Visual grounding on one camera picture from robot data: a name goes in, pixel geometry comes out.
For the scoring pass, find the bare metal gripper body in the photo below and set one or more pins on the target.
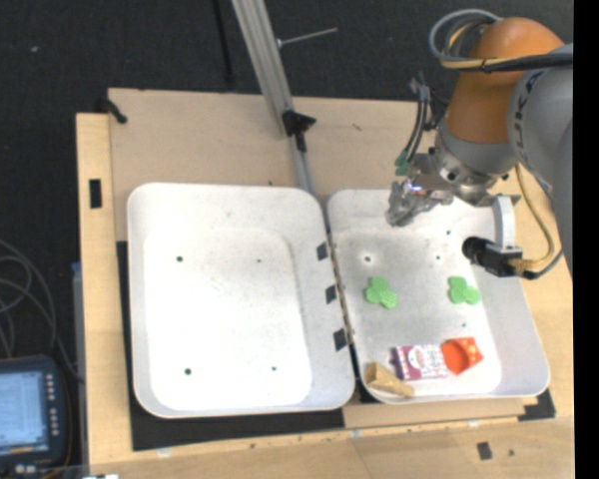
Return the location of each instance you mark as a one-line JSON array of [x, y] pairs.
[[454, 180]]

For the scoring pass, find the purple and white carton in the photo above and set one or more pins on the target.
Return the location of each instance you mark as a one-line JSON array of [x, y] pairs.
[[420, 362]]

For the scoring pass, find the green broccoli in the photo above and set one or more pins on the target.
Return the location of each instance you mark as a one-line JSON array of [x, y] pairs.
[[461, 291], [380, 293]]

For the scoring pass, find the white plastic tray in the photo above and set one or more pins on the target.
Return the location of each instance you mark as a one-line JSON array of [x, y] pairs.
[[419, 247], [229, 307]]

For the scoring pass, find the black cylinder on white bracket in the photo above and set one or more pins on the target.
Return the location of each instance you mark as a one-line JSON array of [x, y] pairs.
[[496, 257]]

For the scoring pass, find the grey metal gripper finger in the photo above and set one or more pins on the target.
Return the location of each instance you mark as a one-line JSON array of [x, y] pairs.
[[397, 207], [421, 205]]

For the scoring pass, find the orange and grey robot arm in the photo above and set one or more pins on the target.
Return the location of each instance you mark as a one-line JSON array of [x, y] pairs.
[[494, 98]]

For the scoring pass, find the pale wood board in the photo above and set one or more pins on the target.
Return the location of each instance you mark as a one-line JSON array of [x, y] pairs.
[[204, 138]]

